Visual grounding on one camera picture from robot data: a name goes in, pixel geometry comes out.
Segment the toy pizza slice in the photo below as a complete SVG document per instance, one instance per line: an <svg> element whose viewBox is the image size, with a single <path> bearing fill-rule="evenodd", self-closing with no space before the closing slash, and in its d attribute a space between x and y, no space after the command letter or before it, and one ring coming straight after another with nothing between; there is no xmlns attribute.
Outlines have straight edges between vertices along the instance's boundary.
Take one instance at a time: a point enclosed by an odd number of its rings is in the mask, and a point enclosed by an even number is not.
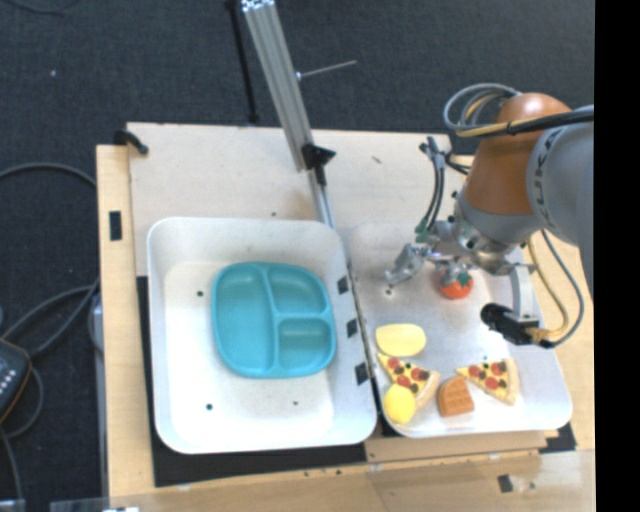
<svg viewBox="0 0 640 512"><path fill-rule="evenodd" d="M510 357L462 366L456 373L506 404L513 405L518 397L518 368Z"/></svg>
<svg viewBox="0 0 640 512"><path fill-rule="evenodd" d="M424 407L434 397L440 384L439 372L380 353L378 360L394 384L411 390L418 408Z"/></svg>

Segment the metal pole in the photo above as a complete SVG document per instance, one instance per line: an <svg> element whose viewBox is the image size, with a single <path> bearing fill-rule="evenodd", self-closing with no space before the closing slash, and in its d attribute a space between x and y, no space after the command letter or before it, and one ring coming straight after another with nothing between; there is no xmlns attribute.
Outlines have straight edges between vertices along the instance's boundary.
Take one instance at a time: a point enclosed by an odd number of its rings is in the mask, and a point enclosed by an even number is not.
<svg viewBox="0 0 640 512"><path fill-rule="evenodd" d="M302 148L313 145L313 136L275 1L242 0L242 11L247 19L294 164L299 171L307 170ZM324 185L318 183L316 173L309 173L309 183L318 218L330 227L335 227L326 190Z"/></svg>

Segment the dark carpet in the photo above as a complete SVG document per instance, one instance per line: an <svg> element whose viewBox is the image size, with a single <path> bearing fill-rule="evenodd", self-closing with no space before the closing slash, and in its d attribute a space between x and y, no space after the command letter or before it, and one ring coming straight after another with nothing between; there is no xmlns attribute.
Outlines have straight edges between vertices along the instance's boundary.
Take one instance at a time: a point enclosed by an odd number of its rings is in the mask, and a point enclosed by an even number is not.
<svg viewBox="0 0 640 512"><path fill-rule="evenodd" d="M248 122L222 0L29 1L70 7L46 14L0 1L0 170L55 162L94 177L96 144L111 143L129 121ZM278 9L299 71L358 61L302 81L313 128L444 132L446 100L479 82L548 93L571 107L594 103L595 0L280 0ZM258 125L277 126L241 27ZM86 181L46 168L3 176L0 205L2 333L43 300L91 284L99 261L95 190ZM79 300L47 310L10 341L37 347ZM34 360L43 410L11 440L29 512L102 492L85 318ZM6 430L37 402L31 383ZM15 496L0 446L0 499Z"/></svg>

